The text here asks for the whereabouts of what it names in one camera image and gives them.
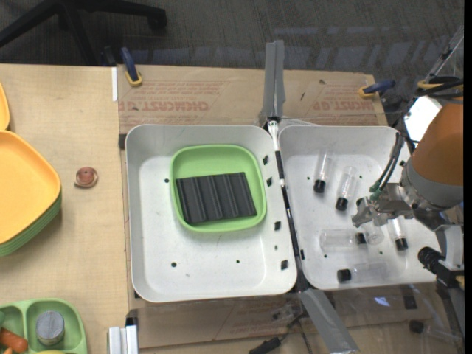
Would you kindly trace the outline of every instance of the clear tube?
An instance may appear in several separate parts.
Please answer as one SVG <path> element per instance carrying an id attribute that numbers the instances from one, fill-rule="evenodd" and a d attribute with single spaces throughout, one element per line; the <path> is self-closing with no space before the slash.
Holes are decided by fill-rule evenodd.
<path id="1" fill-rule="evenodd" d="M 382 227 L 376 226 L 372 221 L 368 221 L 361 225 L 366 235 L 366 241 L 370 245 L 378 245 L 384 241 L 385 235 Z"/>
<path id="2" fill-rule="evenodd" d="M 454 334 L 452 331 L 447 331 L 441 327 L 434 327 L 420 320 L 410 320 L 409 329 L 413 333 L 434 337 L 435 339 L 449 342 L 451 344 L 458 344 L 462 341 L 462 337 L 458 333 Z"/>
<path id="3" fill-rule="evenodd" d="M 339 283 L 363 283 L 373 280 L 383 280 L 387 277 L 385 262 L 358 263 L 348 268 L 338 270 Z"/>
<path id="4" fill-rule="evenodd" d="M 354 229 L 326 229 L 319 236 L 319 246 L 324 253 L 357 249 L 365 243 L 364 234 Z"/>
<path id="5" fill-rule="evenodd" d="M 408 249 L 408 241 L 406 240 L 406 233 L 400 224 L 400 218 L 391 219 L 387 222 L 387 231 L 390 239 L 395 243 L 398 251 L 405 251 Z"/>
<path id="6" fill-rule="evenodd" d="M 354 167 L 344 168 L 338 187 L 338 200 L 336 202 L 336 209 L 339 211 L 345 211 L 347 209 L 347 204 L 355 192 L 355 186 L 357 184 L 356 174 L 357 169 Z"/>
<path id="7" fill-rule="evenodd" d="M 322 148 L 319 151 L 318 162 L 316 163 L 314 173 L 313 190 L 317 193 L 325 192 L 326 183 L 331 176 L 331 169 L 333 168 L 333 151 L 330 148 Z"/>

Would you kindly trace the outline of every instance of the black chair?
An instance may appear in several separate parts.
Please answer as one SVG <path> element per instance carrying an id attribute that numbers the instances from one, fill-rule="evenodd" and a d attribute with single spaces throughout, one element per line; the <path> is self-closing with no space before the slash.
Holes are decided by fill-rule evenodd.
<path id="1" fill-rule="evenodd" d="M 44 0 L 0 32 L 0 47 L 57 14 L 59 26 L 73 34 L 87 65 L 97 66 L 99 63 L 80 20 L 79 10 L 144 16 L 152 29 L 167 24 L 165 10 L 123 0 Z"/>

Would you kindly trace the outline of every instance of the black cap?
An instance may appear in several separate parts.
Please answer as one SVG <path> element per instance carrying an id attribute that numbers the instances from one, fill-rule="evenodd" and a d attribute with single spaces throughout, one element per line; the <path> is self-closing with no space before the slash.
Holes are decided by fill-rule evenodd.
<path id="1" fill-rule="evenodd" d="M 405 251 L 408 249 L 408 243 L 406 242 L 406 238 L 395 240 L 395 245 L 397 246 L 398 251 Z"/>
<path id="2" fill-rule="evenodd" d="M 362 232 L 355 234 L 355 239 L 357 240 L 357 244 L 367 244 L 366 237 Z"/>
<path id="3" fill-rule="evenodd" d="M 325 192 L 325 186 L 326 186 L 326 182 L 324 182 L 323 180 L 316 180 L 315 181 L 315 185 L 313 186 L 313 190 L 315 190 L 315 192 Z"/>
<path id="4" fill-rule="evenodd" d="M 347 282 L 351 280 L 351 270 L 343 268 L 338 270 L 338 281 L 339 283 Z"/>
<path id="5" fill-rule="evenodd" d="M 419 320 L 411 320 L 409 323 L 410 331 L 413 333 L 422 333 L 425 330 L 425 325 Z"/>
<path id="6" fill-rule="evenodd" d="M 339 211 L 346 211 L 348 200 L 346 198 L 338 198 L 336 202 L 336 209 Z"/>

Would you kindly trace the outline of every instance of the carrot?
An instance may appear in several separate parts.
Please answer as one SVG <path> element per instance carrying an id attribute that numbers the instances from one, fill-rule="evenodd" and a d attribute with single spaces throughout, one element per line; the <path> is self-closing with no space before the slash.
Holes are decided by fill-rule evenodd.
<path id="1" fill-rule="evenodd" d="M 0 329 L 0 344 L 11 347 L 17 353 L 28 350 L 28 341 L 26 339 L 14 334 L 14 332 L 10 332 L 4 327 Z"/>

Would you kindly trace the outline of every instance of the blue clamp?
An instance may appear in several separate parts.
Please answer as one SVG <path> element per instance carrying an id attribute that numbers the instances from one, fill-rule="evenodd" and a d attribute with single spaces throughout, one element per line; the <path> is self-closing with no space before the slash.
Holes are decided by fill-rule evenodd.
<path id="1" fill-rule="evenodd" d="M 378 92 L 382 95 L 388 89 L 391 89 L 395 86 L 395 80 L 382 80 L 378 83 L 372 84 L 371 86 L 367 86 L 364 88 L 359 89 L 359 95 L 362 98 L 371 98 Z"/>
<path id="2" fill-rule="evenodd" d="M 125 75 L 126 75 L 126 78 L 128 79 L 128 82 L 132 86 L 141 85 L 142 84 L 141 74 L 137 71 L 136 66 L 134 64 L 133 57 L 131 57 L 129 50 L 126 47 L 122 47 L 119 53 L 121 54 L 123 63 L 126 66 Z"/>

